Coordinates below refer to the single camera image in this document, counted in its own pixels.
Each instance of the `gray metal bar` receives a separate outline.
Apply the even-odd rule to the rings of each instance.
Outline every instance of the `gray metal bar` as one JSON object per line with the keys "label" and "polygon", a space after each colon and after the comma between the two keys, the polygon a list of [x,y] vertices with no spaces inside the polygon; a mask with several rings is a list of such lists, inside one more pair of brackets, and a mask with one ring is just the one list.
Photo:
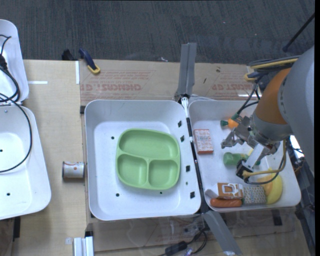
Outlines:
{"label": "gray metal bar", "polygon": [[197,55],[197,43],[188,42],[181,46],[179,84],[176,94],[192,94],[192,86],[195,84],[195,62]]}
{"label": "gray metal bar", "polygon": [[208,224],[215,239],[218,241],[224,254],[227,256],[242,255],[238,244],[219,212],[213,210],[207,211],[203,214],[203,218]]}

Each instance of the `cable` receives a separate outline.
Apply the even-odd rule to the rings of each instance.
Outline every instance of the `cable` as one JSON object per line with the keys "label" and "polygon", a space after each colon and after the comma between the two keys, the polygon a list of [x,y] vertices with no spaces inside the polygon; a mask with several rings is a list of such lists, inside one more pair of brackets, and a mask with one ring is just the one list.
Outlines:
{"label": "cable", "polygon": [[4,34],[0,34],[0,37],[4,37],[5,38],[5,40],[4,40],[3,44],[2,44],[1,53],[0,53],[2,55],[2,53],[4,51],[5,44],[11,38],[11,36],[6,36]]}
{"label": "cable", "polygon": [[173,244],[173,245],[165,248],[165,253],[160,254],[158,256],[171,256],[171,255],[174,255],[182,250],[185,250],[189,244],[195,242],[196,240],[198,240],[200,238],[201,235],[203,235],[204,240],[203,240],[202,244],[200,245],[200,247],[196,251],[193,251],[191,254],[193,255],[193,254],[200,252],[206,246],[207,241],[208,241],[208,236],[205,232],[206,230],[208,230],[207,227],[201,229],[197,234],[195,234],[195,236],[189,242],[181,241],[179,243]]}
{"label": "cable", "polygon": [[[7,100],[9,100],[9,98],[6,95],[2,94],[1,92],[0,92],[0,95],[2,97],[5,97]],[[31,152],[31,148],[32,148],[32,128],[31,128],[31,123],[30,123],[29,117],[26,114],[26,112],[23,110],[23,108],[21,106],[19,106],[14,100],[10,99],[10,101],[13,102],[22,111],[22,113],[24,114],[24,116],[25,116],[25,118],[26,118],[26,120],[28,122],[29,135],[30,135],[30,146],[29,146],[28,152],[26,153],[26,156],[18,164],[16,164],[15,166],[13,166],[11,168],[8,168],[8,169],[5,169],[5,170],[0,170],[0,173],[5,173],[5,172],[8,172],[8,171],[11,171],[11,170],[17,168],[18,166],[20,166],[28,158],[28,156],[30,155],[30,152]]]}
{"label": "cable", "polygon": [[204,235],[204,240],[202,242],[202,244],[200,245],[200,247],[193,251],[191,254],[196,254],[198,252],[200,252],[203,248],[205,248],[206,244],[207,244],[207,241],[208,241],[208,236],[207,236],[207,233],[205,232],[206,228],[203,228],[202,230],[200,230],[194,237],[193,239],[188,243],[191,244],[192,242],[196,241],[202,234]]}
{"label": "cable", "polygon": [[286,139],[284,139],[283,142],[282,142],[282,144],[283,144],[283,157],[282,157],[281,163],[279,165],[279,168],[277,170],[262,170],[262,171],[256,171],[256,172],[248,172],[248,171],[244,170],[243,173],[242,173],[242,176],[244,177],[244,179],[243,179],[244,182],[247,183],[247,184],[253,184],[253,185],[265,184],[265,183],[262,183],[262,182],[250,182],[249,183],[249,178],[251,176],[261,175],[261,174],[274,174],[274,173],[278,174],[279,172],[283,171],[283,169],[286,166],[286,162],[287,162],[286,142],[287,142]]}
{"label": "cable", "polygon": [[287,52],[289,46],[296,40],[296,38],[300,35],[300,33],[308,26],[308,24],[314,19],[315,12],[311,15],[311,17],[303,24],[303,26],[299,29],[299,31],[290,39],[290,41],[282,48],[284,52]]}
{"label": "cable", "polygon": [[252,98],[252,96],[254,95],[254,93],[256,92],[256,90],[258,89],[258,83],[259,83],[259,81],[260,81],[261,79],[262,79],[262,76],[260,76],[260,77],[258,77],[258,78],[256,79],[255,85],[254,85],[251,93],[249,94],[248,98],[245,100],[245,102],[243,103],[243,105],[242,105],[242,106],[239,108],[239,110],[236,112],[237,115],[240,115],[240,113],[242,112],[242,110],[244,110],[245,108],[253,105],[252,103],[250,103],[250,104],[247,105],[247,103],[249,102],[249,100]]}
{"label": "cable", "polygon": [[[5,37],[4,42],[2,43],[2,47],[1,47],[1,53],[0,53],[0,70],[5,73],[13,82],[14,86],[15,86],[15,92],[13,93],[12,96],[7,97],[8,100],[14,100],[14,98],[16,97],[16,99],[14,101],[18,101],[20,99],[20,89],[19,89],[19,85],[18,82],[16,81],[16,79],[11,75],[11,73],[8,70],[8,66],[7,66],[7,62],[5,57],[3,56],[3,50],[5,47],[6,42],[11,38],[11,36],[6,36],[3,34],[0,34],[0,37]],[[0,103],[4,103],[6,102],[6,100],[0,100]]]}

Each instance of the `metal can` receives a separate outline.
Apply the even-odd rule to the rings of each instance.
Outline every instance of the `metal can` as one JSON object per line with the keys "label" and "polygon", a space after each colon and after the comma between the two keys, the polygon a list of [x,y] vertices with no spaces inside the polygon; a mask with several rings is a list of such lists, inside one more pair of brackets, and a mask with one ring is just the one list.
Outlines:
{"label": "metal can", "polygon": [[85,177],[84,162],[62,162],[62,178],[68,179],[83,179]]}

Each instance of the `small box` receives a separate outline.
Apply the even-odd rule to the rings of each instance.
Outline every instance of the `small box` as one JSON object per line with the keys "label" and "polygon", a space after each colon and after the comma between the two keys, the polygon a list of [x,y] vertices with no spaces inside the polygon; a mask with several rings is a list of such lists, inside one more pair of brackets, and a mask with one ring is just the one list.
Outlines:
{"label": "small box", "polygon": [[194,129],[193,139],[198,154],[212,154],[214,152],[209,129]]}
{"label": "small box", "polygon": [[244,197],[244,187],[238,183],[219,182],[212,189],[207,189],[205,193],[211,198],[242,199]]}

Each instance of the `sausage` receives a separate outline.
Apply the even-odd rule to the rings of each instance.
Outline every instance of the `sausage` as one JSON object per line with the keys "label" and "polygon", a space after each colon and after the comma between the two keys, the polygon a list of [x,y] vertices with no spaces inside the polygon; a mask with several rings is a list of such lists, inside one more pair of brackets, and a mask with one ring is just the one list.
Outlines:
{"label": "sausage", "polygon": [[210,200],[210,205],[217,208],[224,207],[240,207],[242,206],[241,199],[218,199],[212,198]]}

